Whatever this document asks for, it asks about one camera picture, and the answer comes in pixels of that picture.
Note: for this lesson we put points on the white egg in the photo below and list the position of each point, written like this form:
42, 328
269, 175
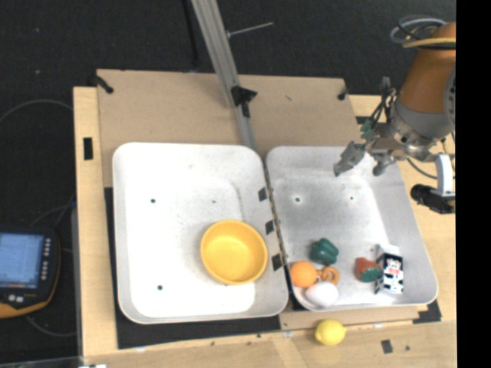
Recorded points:
322, 294

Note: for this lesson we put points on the white cow print milk carton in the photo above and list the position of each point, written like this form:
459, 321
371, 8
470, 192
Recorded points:
391, 271

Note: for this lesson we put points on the red strawberry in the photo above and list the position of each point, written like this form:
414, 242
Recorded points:
366, 270

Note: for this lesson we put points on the yellow lemon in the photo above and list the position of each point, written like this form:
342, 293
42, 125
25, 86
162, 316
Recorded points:
330, 332

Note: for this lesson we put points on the white plastic tray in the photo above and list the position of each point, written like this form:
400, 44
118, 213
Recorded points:
345, 213
184, 236

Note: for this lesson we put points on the black cylinder on white bracket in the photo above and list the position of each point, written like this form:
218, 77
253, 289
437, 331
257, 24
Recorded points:
437, 190

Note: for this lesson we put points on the orange pretzel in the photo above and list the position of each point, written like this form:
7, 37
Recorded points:
330, 274

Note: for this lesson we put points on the orange fruit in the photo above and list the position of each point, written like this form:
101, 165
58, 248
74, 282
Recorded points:
303, 273

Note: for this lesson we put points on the brown cardboard board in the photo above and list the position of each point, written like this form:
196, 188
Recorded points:
230, 113

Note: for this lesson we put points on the thin black and white rod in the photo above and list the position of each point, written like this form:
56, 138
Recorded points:
275, 213

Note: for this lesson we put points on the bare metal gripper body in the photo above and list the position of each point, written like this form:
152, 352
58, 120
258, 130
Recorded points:
399, 144

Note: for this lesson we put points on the yellow bowl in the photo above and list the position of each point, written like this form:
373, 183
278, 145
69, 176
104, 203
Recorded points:
233, 252

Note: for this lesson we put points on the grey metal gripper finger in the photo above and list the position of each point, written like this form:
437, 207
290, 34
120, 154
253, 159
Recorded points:
383, 165
348, 159

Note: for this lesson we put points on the green bell pepper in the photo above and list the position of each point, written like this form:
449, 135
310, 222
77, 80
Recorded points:
324, 250

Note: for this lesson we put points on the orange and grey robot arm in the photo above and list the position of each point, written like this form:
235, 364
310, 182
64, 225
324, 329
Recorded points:
426, 83

